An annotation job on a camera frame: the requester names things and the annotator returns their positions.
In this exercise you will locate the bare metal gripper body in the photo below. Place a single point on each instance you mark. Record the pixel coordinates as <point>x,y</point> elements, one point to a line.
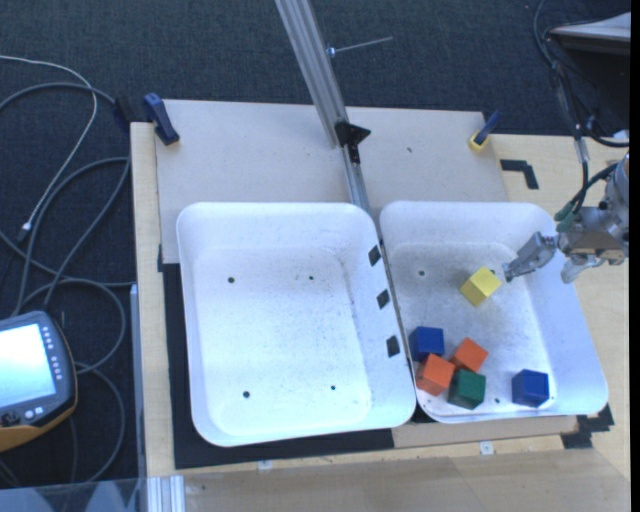
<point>607,230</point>

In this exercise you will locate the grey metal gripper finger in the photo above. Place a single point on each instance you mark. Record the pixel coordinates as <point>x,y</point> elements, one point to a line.
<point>531,252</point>
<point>574,268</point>

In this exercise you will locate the yellow cube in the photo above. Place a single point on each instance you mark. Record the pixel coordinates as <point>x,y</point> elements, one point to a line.
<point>480,286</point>

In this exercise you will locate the white plastic tray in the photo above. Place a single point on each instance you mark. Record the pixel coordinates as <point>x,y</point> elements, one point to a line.
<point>280,340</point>
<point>505,325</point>

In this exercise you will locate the orange cube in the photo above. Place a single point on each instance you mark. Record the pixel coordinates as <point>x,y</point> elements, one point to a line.
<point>471,353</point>
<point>434,375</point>

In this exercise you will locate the blue cube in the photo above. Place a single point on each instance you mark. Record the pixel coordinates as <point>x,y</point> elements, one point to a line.
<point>530,388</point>
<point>426,342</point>

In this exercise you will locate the green cube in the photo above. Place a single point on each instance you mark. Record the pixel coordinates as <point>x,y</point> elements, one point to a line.
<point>467,390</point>

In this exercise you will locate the pale flat board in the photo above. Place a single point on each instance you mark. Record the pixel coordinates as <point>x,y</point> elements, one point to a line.
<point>260,160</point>

